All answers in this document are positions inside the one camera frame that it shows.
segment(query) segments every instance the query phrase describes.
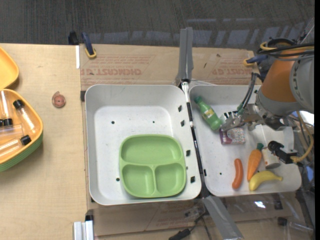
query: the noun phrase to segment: test tube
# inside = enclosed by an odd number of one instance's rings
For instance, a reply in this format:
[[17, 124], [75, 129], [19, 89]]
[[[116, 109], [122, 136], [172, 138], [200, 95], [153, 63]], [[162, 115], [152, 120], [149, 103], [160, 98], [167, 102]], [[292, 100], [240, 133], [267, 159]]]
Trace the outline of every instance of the test tube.
[[22, 124], [0, 127], [0, 144], [8, 139], [24, 136]]
[[9, 103], [9, 99], [7, 97], [7, 94], [4, 90], [0, 91], [0, 118], [2, 119], [2, 124], [4, 126], [11, 126], [13, 125], [13, 120], [11, 118], [13, 114], [12, 106]]
[[22, 100], [17, 99], [13, 102], [13, 106], [15, 107], [17, 111], [17, 115], [22, 119], [22, 123], [26, 124], [30, 131], [35, 134], [37, 132], [37, 128], [35, 124], [32, 122], [32, 120], [29, 117], [30, 112], [28, 111], [28, 108], [25, 107], [25, 104]]
[[20, 148], [31, 142], [29, 135], [23, 136], [22, 138], [13, 138], [0, 145], [0, 158], [5, 155], [17, 152]]

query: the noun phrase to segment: can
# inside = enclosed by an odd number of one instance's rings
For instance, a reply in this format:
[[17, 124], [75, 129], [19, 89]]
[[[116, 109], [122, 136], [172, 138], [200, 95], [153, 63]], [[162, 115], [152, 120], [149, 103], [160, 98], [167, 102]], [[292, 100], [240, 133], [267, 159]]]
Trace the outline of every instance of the can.
[[268, 147], [264, 147], [261, 152], [266, 169], [274, 169], [280, 166], [279, 158]]

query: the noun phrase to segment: green bottle cap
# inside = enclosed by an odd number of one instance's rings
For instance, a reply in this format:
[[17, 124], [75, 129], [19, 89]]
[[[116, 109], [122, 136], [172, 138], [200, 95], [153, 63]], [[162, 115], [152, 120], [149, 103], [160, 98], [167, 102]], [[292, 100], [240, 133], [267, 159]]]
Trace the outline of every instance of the green bottle cap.
[[264, 145], [262, 144], [262, 143], [258, 143], [257, 145], [256, 145], [256, 149], [257, 150], [262, 150], [262, 148], [264, 147]]
[[202, 101], [202, 98], [201, 98], [201, 96], [198, 96], [198, 97], [196, 97], [195, 99], [194, 99], [194, 102], [195, 103], [199, 103], [199, 102], [201, 102]]

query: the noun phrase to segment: carrot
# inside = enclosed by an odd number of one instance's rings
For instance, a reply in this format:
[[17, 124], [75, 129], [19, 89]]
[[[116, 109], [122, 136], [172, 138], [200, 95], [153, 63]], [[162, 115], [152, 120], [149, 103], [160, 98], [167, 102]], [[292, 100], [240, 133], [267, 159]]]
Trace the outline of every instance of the carrot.
[[258, 166], [260, 164], [260, 161], [262, 159], [262, 152], [261, 149], [264, 147], [262, 143], [258, 143], [256, 145], [256, 149], [252, 150], [249, 156], [248, 160], [248, 170], [246, 179], [250, 181], [252, 176], [255, 174], [256, 170], [258, 169]]
[[242, 183], [244, 178], [244, 168], [242, 166], [242, 162], [239, 158], [234, 160], [234, 167], [235, 167], [235, 177], [232, 183], [232, 187], [234, 189], [238, 189]]

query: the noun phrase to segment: banana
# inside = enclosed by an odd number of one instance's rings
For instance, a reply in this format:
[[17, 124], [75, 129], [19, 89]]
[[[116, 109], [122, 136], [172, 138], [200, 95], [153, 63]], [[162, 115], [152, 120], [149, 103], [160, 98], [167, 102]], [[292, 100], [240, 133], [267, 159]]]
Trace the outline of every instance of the banana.
[[278, 180], [282, 181], [283, 177], [275, 175], [272, 171], [269, 170], [263, 170], [260, 172], [257, 172], [255, 175], [252, 176], [252, 178], [249, 181], [249, 190], [254, 191], [256, 190], [261, 183], [265, 181], [272, 181], [272, 180]]

